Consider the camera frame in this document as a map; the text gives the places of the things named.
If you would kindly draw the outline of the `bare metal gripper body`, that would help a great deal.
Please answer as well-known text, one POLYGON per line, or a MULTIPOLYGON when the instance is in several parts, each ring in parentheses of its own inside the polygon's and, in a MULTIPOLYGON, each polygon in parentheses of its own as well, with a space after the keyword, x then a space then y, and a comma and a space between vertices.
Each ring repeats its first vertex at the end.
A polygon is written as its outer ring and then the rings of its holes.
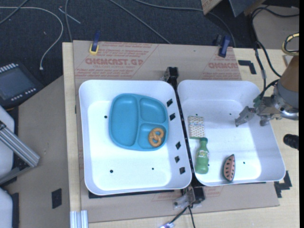
POLYGON ((257 115, 263 120, 282 119, 299 120, 298 109, 291 106, 283 98, 272 96, 257 96, 254 99, 254 107, 257 115))

